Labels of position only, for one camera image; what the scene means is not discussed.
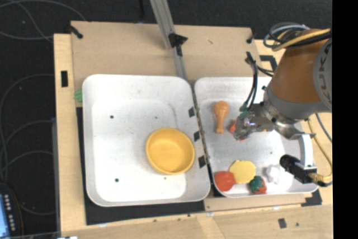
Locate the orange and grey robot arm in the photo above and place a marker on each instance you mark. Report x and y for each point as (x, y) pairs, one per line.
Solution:
(296, 78)

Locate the red tomato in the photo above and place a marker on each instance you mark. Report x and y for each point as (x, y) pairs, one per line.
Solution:
(224, 181)

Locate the yellow flat toy food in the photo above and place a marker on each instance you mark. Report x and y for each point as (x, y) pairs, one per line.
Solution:
(242, 171)

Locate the brown cardboard board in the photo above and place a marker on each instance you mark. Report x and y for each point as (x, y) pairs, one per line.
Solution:
(126, 47)

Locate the yellow bowl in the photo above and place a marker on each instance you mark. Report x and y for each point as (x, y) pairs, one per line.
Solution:
(170, 151)

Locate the white toy garlic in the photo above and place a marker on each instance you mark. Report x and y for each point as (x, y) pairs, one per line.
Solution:
(272, 173)

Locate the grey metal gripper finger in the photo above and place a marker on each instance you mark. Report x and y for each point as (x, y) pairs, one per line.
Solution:
(243, 135)
(238, 123)

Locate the black cylinder on white bracket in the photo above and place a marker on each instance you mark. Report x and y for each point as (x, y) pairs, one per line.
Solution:
(296, 166)

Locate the orange chicken drumstick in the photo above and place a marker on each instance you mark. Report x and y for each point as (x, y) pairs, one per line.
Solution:
(221, 113)

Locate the red strawberry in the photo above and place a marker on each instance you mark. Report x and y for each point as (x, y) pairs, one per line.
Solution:
(258, 186)

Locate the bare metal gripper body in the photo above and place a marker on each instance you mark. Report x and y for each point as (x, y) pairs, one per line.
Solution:
(263, 120)

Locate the thin black and white rod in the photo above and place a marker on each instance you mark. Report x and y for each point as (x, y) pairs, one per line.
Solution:
(202, 131)

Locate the white plastic tray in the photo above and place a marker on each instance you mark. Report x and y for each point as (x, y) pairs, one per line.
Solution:
(126, 134)
(251, 151)

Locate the orange toy food piece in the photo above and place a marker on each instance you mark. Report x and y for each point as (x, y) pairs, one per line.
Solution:
(232, 127)

